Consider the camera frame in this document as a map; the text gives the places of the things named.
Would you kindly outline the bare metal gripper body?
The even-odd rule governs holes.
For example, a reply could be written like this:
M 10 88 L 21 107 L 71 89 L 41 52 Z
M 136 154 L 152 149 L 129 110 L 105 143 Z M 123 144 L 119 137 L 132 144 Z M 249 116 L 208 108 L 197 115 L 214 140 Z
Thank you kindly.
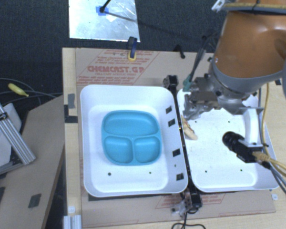
M 197 77 L 192 83 L 190 101 L 196 104 L 211 104 L 214 109 L 225 109 L 233 115 L 239 115 L 239 108 L 244 107 L 243 101 L 248 94 L 233 91 L 221 84 L 214 76 Z

